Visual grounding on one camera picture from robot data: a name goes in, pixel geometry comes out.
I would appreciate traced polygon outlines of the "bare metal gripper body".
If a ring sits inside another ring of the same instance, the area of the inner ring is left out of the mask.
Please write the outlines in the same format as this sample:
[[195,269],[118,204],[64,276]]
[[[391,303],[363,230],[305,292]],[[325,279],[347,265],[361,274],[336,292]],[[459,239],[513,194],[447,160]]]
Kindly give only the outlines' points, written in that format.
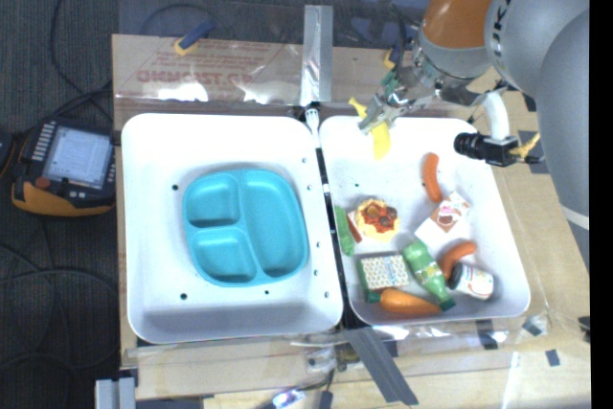
[[480,94],[469,89],[475,76],[455,76],[437,66],[419,47],[409,62],[402,58],[381,82],[379,99],[394,109],[416,107],[432,100],[462,106],[480,103]]

